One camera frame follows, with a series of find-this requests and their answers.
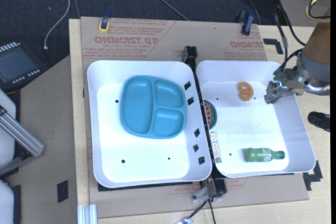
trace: bottle label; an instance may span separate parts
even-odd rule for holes
[[[272,160],[271,159],[271,151],[268,148],[263,148],[262,152],[264,153],[264,156],[263,156],[263,159],[262,159],[263,162],[269,162],[269,161]]]

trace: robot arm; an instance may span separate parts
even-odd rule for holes
[[[323,18],[330,17],[330,14],[329,9]],[[293,94],[302,95],[304,91],[330,96],[330,88],[328,88],[330,86],[330,20],[320,21],[305,47],[294,52],[288,59],[292,56],[297,56],[296,66],[287,69],[285,61],[274,72],[274,82],[268,83],[264,96],[265,102],[276,103],[282,97]]]

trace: blue plate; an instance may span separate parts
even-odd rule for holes
[[[123,127],[131,134],[148,138],[173,138],[185,125],[184,92],[175,82],[134,76],[123,87],[120,102]]]

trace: black hole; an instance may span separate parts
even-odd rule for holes
[[[198,151],[198,149],[199,149],[198,145],[194,145],[193,149],[194,149],[194,152]]]
[[[195,132],[194,132],[195,136],[198,137],[200,135],[200,130],[197,129]]]
[[[191,83],[190,83],[190,81],[188,81],[188,82],[184,85],[184,90],[187,90],[190,86],[191,86]]]
[[[199,164],[202,164],[202,163],[204,163],[205,162],[205,158],[204,157],[199,157],[198,158],[198,163]]]
[[[191,97],[191,98],[188,99],[188,105],[191,105],[193,102],[194,102],[194,98],[193,97]]]
[[[57,184],[57,202],[62,202],[69,198],[68,181]]]

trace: table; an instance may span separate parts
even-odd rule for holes
[[[262,38],[281,40],[276,26],[258,26]],[[312,27],[294,27],[296,34],[304,41],[310,37]],[[69,21],[72,99],[74,110],[74,136],[76,156],[77,204],[88,206],[89,182],[86,152],[85,105],[83,94],[82,52],[80,20]],[[300,48],[289,29],[284,27],[290,44],[289,53]],[[274,46],[265,45],[269,61],[282,63],[283,56],[276,53]],[[331,223],[331,172],[330,172],[330,133],[319,129],[307,121],[311,111],[330,114],[330,98],[304,93],[297,97],[316,159],[319,161],[323,179],[312,184],[309,200],[277,204],[250,205],[214,209],[217,223]],[[99,219],[100,224],[119,223],[166,223],[172,224],[188,216],[190,211],[178,211],[164,214],[150,214],[128,217]],[[212,223],[210,210],[205,208],[193,217],[194,223]]]

